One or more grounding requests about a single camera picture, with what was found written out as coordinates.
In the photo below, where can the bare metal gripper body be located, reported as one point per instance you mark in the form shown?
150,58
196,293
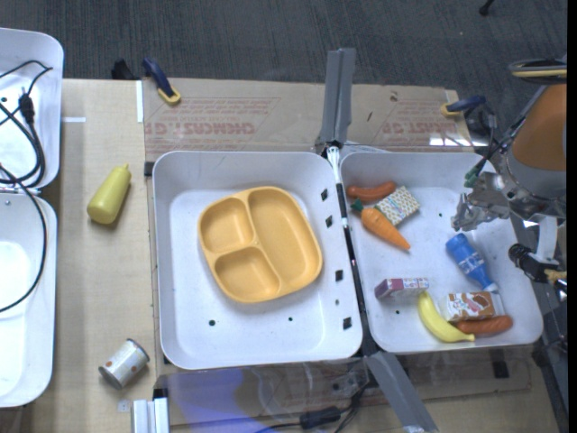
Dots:
490,193

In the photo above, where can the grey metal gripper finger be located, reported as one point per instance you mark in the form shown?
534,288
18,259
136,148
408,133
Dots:
476,222
460,214

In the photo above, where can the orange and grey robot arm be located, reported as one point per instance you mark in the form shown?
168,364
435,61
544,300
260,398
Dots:
541,129

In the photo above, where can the blue bottle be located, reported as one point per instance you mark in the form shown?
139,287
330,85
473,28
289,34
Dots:
466,257

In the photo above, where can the white plastic tray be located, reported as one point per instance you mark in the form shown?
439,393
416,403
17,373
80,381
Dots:
189,314
428,260
47,106
27,341

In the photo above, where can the white dotted packet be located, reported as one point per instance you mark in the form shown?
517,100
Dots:
399,205

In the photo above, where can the orange toy carrot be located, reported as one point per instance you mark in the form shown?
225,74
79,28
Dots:
383,226

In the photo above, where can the orange and white carton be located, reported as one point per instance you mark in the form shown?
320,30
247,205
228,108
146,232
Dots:
471,307

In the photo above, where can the orange toy sausage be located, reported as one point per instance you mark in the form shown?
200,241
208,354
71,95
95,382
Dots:
489,325
372,191

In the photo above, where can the pink and white carton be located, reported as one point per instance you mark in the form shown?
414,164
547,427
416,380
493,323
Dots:
401,287

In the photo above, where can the yellow banana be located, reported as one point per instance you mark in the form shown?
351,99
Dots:
435,323

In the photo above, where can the orange divided plate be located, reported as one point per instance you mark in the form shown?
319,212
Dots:
266,228

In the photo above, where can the brown cardboard board red print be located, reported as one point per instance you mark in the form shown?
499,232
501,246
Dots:
270,115

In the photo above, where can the yellow squeeze bottle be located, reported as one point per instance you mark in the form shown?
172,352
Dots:
110,194

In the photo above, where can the white can orange dots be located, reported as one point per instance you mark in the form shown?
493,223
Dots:
124,363

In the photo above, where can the black cylinder on white bracket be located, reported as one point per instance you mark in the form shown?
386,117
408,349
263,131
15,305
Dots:
532,260

